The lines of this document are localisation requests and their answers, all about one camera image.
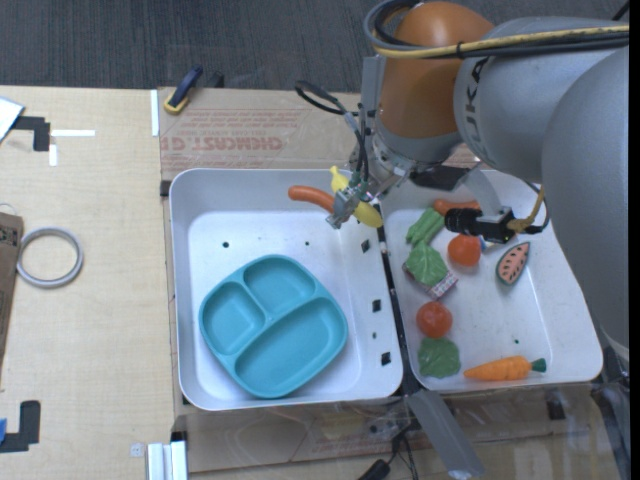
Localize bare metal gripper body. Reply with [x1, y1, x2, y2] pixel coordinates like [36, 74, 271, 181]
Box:
[355, 136, 417, 205]

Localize yellow banana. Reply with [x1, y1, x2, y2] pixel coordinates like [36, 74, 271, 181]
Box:
[328, 165, 384, 229]

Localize orange sausage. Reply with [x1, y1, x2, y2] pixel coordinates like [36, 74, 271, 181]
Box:
[287, 184, 337, 215]
[433, 198, 481, 217]

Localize white plastic tray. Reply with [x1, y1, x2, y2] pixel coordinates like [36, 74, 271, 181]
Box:
[378, 167, 605, 395]
[168, 167, 405, 412]

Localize black block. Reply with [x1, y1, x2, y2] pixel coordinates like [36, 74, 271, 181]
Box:
[410, 165, 471, 192]

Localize green pea pods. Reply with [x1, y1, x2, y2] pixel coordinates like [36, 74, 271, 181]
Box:
[404, 207, 446, 247]

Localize green lettuce leaf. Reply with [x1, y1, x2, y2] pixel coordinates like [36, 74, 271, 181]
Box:
[417, 336, 462, 380]
[403, 240, 449, 286]

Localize thin black rod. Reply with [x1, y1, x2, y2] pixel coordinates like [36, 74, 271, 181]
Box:
[375, 201, 414, 395]

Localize orange tomato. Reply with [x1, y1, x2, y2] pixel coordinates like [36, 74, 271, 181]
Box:
[447, 233, 483, 268]
[415, 300, 454, 340]

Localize brown cardboard board, red print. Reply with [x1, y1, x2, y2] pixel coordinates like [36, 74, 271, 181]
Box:
[157, 86, 617, 474]

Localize checkered small box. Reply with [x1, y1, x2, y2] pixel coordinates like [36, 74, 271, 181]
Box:
[402, 265, 459, 301]

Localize blue divided plate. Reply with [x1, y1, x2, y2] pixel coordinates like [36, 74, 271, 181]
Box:
[198, 253, 350, 401]

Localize watermelon slice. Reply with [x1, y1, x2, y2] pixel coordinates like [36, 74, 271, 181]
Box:
[495, 241, 532, 287]

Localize orange carrot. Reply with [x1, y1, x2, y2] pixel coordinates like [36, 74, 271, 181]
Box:
[462, 355, 548, 383]

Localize white tape roll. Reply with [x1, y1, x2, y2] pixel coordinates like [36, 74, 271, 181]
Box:
[15, 226, 85, 290]

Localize brown paper bag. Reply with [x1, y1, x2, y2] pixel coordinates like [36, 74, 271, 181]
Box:
[0, 211, 25, 384]

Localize black cylinder on white bracket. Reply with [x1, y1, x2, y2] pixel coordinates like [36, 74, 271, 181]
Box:
[443, 166, 517, 245]

